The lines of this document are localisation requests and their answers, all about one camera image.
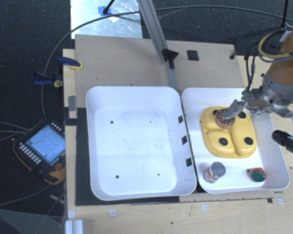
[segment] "small toy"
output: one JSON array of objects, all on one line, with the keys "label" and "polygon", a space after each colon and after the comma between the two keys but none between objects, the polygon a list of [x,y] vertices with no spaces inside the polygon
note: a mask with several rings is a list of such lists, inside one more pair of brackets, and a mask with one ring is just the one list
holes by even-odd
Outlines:
[{"label": "small toy", "polygon": [[222,163],[214,162],[204,171],[203,176],[208,183],[215,183],[225,172],[226,168]]},{"label": "small toy", "polygon": [[263,182],[266,179],[266,172],[261,167],[252,169],[251,178],[255,182]]},{"label": "small toy", "polygon": [[225,119],[225,113],[227,111],[227,109],[220,109],[215,112],[215,123],[223,129],[228,129],[235,122],[235,118]]}]

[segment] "black bracket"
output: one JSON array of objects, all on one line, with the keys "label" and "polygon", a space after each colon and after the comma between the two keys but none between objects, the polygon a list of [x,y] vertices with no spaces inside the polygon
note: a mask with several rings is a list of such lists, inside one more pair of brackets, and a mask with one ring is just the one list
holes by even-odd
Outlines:
[{"label": "black bracket", "polygon": [[174,59],[177,57],[177,55],[179,55],[179,53],[169,49],[163,49],[162,54],[163,54],[164,60],[169,62],[170,69],[175,69]]}]

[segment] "yellow object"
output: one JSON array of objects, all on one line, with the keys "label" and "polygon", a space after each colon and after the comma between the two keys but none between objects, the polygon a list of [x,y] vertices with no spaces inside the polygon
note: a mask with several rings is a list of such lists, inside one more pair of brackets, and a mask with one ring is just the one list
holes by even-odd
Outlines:
[{"label": "yellow object", "polygon": [[217,157],[246,158],[256,150],[255,130],[250,116],[236,116],[235,123],[228,129],[220,128],[214,117],[214,111],[225,107],[209,107],[201,116],[201,127],[207,149]]},{"label": "yellow object", "polygon": [[70,66],[70,69],[75,69],[75,70],[77,70],[77,69],[82,69],[83,66],[84,66],[84,64],[83,64],[81,61],[79,61],[79,63],[80,63],[80,67],[77,67],[77,66]]},{"label": "yellow object", "polygon": [[62,87],[63,86],[63,81],[62,80],[56,80],[53,85],[56,87],[56,88],[59,88],[59,87]]}]

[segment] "black cable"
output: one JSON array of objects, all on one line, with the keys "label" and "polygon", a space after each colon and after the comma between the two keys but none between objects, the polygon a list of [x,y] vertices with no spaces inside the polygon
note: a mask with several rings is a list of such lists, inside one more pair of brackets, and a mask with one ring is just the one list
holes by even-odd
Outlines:
[{"label": "black cable", "polygon": [[250,86],[253,83],[253,78],[254,78],[254,73],[255,73],[255,58],[258,54],[258,51],[256,51],[256,53],[253,55],[253,59],[252,59],[252,65],[251,65],[251,82],[250,82]]},{"label": "black cable", "polygon": [[44,187],[43,189],[41,189],[40,191],[35,192],[35,193],[31,194],[31,195],[28,195],[28,196],[25,196],[25,197],[21,197],[21,198],[18,198],[18,199],[12,200],[12,201],[8,201],[8,202],[5,202],[5,203],[2,203],[2,204],[0,204],[0,207],[3,206],[3,205],[12,204],[12,203],[19,202],[19,201],[21,201],[21,200],[28,199],[28,198],[30,198],[30,197],[36,196],[36,195],[38,195],[39,193],[42,193],[43,191],[45,191],[46,189],[48,189],[50,186],[51,186],[51,185],[48,185],[48,186]]},{"label": "black cable", "polygon": [[260,11],[260,10],[252,10],[252,9],[246,9],[246,8],[240,8],[240,7],[233,7],[233,6],[222,6],[222,5],[189,5],[189,6],[176,6],[176,7],[167,7],[167,8],[160,8],[156,9],[157,11],[161,10],[172,10],[172,9],[191,9],[191,8],[219,8],[219,9],[231,9],[231,10],[242,10],[242,11],[248,11],[253,13],[258,13],[266,16],[276,17],[276,18],[283,18],[283,16],[279,16],[276,14]]},{"label": "black cable", "polygon": [[14,124],[11,124],[11,123],[7,123],[7,122],[1,121],[1,120],[0,120],[0,124],[8,125],[8,126],[12,126],[12,127],[16,127],[16,128],[20,128],[20,129],[29,131],[29,129],[27,129],[27,128],[24,128],[24,127],[21,127],[21,126],[18,126],[18,125],[14,125]]},{"label": "black cable", "polygon": [[47,115],[45,114],[44,100],[43,100],[43,85],[41,85],[41,105],[42,105],[43,118],[47,118]]},{"label": "black cable", "polygon": [[256,47],[258,45],[258,42],[254,42],[250,47],[248,52],[244,55],[244,60],[245,60],[245,66],[246,66],[246,74],[247,74],[247,78],[248,78],[248,86],[247,86],[247,93],[250,91],[251,89],[251,84],[253,81],[253,76],[254,76],[254,56],[257,55],[257,52],[255,53],[255,55],[253,56],[253,62],[251,65],[251,74],[250,74],[250,69],[249,69],[249,57],[251,55],[252,49],[254,47]]},{"label": "black cable", "polygon": [[19,135],[19,134],[21,134],[21,133],[17,133],[17,134],[9,135],[8,137],[4,137],[4,138],[0,139],[0,142],[4,141],[6,139],[12,138],[12,137]]},{"label": "black cable", "polygon": [[0,130],[0,134],[5,134],[5,133],[14,133],[14,134],[25,134],[24,132],[21,131],[6,131],[6,130]]}]

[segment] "black hole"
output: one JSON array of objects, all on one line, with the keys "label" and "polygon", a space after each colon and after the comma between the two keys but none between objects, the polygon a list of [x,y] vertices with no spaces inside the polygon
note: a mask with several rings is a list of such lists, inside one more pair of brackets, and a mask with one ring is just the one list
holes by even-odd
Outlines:
[{"label": "black hole", "polygon": [[191,166],[192,165],[192,159],[191,158],[187,158],[186,159],[186,164],[187,164],[187,166]]},{"label": "black hole", "polygon": [[227,145],[228,145],[228,141],[227,141],[227,139],[225,139],[225,138],[220,138],[220,139],[219,139],[219,143],[220,143],[222,146],[227,146]]},{"label": "black hole", "polygon": [[179,121],[179,124],[184,121],[184,119],[182,118],[182,116],[179,116],[178,117],[178,121]]},{"label": "black hole", "polygon": [[239,117],[241,119],[245,119],[246,118],[246,114],[244,112],[239,113]]},{"label": "black hole", "polygon": [[250,137],[246,137],[244,139],[244,142],[249,145],[249,146],[252,146],[253,145],[253,140],[250,138]]},{"label": "black hole", "polygon": [[183,145],[186,144],[188,141],[187,136],[183,136],[181,140]]}]

